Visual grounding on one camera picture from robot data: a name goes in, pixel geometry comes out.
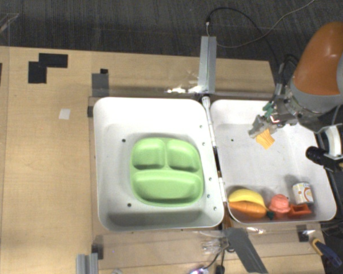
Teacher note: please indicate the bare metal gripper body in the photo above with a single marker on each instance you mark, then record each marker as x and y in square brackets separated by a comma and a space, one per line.
[283, 114]

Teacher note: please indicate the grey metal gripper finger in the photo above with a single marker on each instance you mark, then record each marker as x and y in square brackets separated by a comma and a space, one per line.
[253, 132]
[271, 128]

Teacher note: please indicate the yellow ridged biscuit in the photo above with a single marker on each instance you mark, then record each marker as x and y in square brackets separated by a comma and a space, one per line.
[266, 141]

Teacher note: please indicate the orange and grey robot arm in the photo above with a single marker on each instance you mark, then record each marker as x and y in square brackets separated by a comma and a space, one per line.
[317, 67]

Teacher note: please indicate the white plastic tray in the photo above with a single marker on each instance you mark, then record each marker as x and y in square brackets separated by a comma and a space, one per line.
[111, 167]
[260, 170]

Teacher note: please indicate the thin black and white rod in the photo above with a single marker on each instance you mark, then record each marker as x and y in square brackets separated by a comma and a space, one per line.
[211, 127]

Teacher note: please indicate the yellow banana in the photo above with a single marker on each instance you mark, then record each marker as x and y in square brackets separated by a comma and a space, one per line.
[247, 196]

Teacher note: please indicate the small white can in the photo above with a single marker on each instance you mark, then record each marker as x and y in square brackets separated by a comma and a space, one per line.
[303, 193]

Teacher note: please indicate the pink cupcake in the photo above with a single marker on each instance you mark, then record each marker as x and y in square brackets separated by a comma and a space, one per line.
[279, 204]

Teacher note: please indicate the orange carrot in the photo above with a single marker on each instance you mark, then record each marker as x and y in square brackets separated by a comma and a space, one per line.
[250, 208]

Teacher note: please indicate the orange cube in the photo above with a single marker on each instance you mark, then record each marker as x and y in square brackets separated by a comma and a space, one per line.
[300, 210]

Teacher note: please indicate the green divided plate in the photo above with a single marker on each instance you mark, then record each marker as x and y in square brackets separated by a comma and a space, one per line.
[165, 184]

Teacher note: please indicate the black cylinder on white bracket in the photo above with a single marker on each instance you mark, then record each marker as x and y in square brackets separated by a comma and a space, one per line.
[331, 150]

